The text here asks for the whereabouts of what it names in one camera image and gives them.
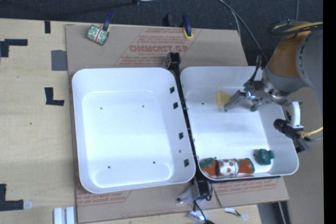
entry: plastic tray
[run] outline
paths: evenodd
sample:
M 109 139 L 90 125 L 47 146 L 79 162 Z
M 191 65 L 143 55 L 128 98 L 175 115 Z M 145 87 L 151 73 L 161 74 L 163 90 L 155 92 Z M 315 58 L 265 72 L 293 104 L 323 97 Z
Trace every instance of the plastic tray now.
M 184 183 L 196 165 L 174 76 L 82 69 L 72 79 L 79 177 L 92 193 Z
M 250 158 L 254 162 L 256 152 L 264 148 L 274 153 L 271 165 L 254 162 L 256 171 L 252 175 L 238 174 L 238 178 L 293 174 L 299 165 L 293 142 L 273 127 L 275 119 L 285 118 L 281 106 L 264 104 L 251 112 L 252 103 L 245 100 L 224 112 L 222 106 L 216 105 L 218 90 L 229 94 L 243 91 L 243 84 L 254 71 L 255 67 L 188 67 L 182 71 L 181 84 L 197 158 Z M 256 79 L 260 80 L 260 76 L 261 71 Z

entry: yellow sponge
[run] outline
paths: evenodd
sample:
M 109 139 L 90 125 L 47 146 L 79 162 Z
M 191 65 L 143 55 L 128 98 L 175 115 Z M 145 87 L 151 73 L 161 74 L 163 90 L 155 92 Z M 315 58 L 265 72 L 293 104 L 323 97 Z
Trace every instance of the yellow sponge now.
M 222 91 L 216 92 L 216 104 L 224 106 L 228 101 L 230 101 L 231 95 Z

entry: table surface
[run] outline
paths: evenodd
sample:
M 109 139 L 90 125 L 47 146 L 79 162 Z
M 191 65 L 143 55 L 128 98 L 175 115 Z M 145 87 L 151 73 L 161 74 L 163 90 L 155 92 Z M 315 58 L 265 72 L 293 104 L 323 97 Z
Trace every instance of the table surface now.
M 67 71 L 52 71 L 50 53 L 66 50 L 65 24 L 53 22 L 46 35 L 43 21 L 0 19 L 0 40 L 28 39 L 27 47 L 10 46 L 0 63 L 0 183 L 6 200 L 31 200 L 32 208 L 0 212 L 0 223 L 52 223 L 52 210 L 75 207 Z M 45 87 L 64 106 L 45 105 Z M 247 223 L 261 223 L 256 205 L 235 208 Z M 241 223 L 221 209 L 205 210 L 214 223 Z M 104 223 L 194 223 L 187 213 Z

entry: yellow cable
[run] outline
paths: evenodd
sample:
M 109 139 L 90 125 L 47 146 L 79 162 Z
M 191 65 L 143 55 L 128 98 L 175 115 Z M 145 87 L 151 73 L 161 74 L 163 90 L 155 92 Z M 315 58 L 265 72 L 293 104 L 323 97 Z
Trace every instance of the yellow cable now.
M 316 134 L 318 132 L 321 132 L 323 130 L 323 126 L 314 130 L 314 131 L 309 131 L 309 132 L 304 132 L 304 131 L 299 131 L 298 133 L 302 136 L 302 137 L 305 137 L 305 136 L 309 136 L 309 135 L 312 135 L 312 134 Z

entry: cardboard sheet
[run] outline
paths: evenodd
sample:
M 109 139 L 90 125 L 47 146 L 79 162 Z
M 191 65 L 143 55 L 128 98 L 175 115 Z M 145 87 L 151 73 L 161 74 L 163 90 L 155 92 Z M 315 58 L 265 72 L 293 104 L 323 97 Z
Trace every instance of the cardboard sheet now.
M 83 189 L 78 177 L 71 79 L 84 68 L 160 66 L 168 52 L 180 53 L 181 70 L 188 66 L 246 66 L 237 31 L 193 29 L 194 38 L 188 40 L 181 28 L 112 25 L 108 40 L 101 46 L 86 39 L 90 25 L 66 26 L 78 223 L 189 211 L 192 206 L 175 204 L 175 196 L 187 190 L 188 183 L 102 195 Z M 287 199 L 284 181 L 279 177 L 216 184 L 212 200 L 200 205 L 211 209 Z

